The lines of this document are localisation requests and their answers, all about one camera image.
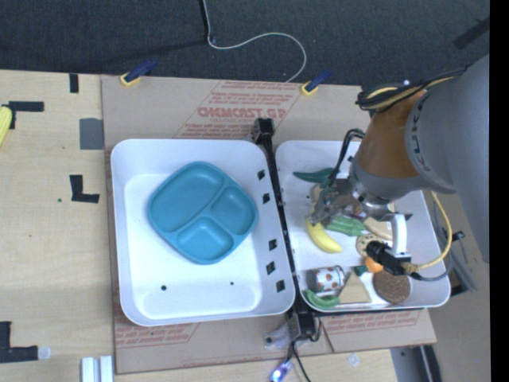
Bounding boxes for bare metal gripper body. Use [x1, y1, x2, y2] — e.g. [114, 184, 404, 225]
[322, 179, 394, 219]

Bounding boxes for green pea pods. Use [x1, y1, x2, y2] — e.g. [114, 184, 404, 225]
[325, 216, 367, 237]

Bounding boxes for yellow banana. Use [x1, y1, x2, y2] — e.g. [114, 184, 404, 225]
[305, 217, 344, 254]

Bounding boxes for thin black rod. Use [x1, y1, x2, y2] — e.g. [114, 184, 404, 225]
[262, 140, 306, 316]

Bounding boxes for dark green chili pepper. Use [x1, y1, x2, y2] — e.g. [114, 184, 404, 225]
[292, 167, 336, 184]

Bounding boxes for chocolate chip biscuit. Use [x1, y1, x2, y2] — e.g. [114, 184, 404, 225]
[355, 232, 386, 259]

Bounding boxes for tan bread slice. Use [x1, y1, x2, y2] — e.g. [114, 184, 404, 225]
[362, 212, 395, 241]

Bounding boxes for white plastic tray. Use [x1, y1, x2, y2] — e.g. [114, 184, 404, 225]
[110, 138, 297, 328]
[274, 139, 453, 314]

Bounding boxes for orange fruit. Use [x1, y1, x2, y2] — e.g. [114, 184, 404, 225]
[364, 255, 385, 275]

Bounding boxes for white can with strawberry print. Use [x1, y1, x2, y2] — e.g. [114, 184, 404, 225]
[305, 265, 347, 298]

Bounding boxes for tan triangular sandwich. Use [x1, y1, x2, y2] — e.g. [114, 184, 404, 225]
[336, 271, 373, 306]

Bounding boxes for green curved bean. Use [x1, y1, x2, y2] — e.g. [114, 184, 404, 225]
[301, 288, 341, 310]

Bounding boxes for brown round biscuit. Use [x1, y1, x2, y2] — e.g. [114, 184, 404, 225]
[372, 271, 412, 306]

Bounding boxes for blue divided plate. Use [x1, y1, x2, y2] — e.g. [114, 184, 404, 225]
[146, 161, 259, 266]

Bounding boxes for brown cardboard board red print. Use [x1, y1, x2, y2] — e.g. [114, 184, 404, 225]
[100, 73, 438, 375]

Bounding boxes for yellow corn cob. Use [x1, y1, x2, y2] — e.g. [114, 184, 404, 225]
[0, 105, 14, 148]

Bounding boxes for black cylinder on white bracket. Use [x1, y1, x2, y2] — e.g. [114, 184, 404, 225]
[365, 212, 415, 277]

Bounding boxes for black block with wires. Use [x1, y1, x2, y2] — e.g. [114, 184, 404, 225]
[253, 117, 277, 146]
[293, 310, 318, 340]

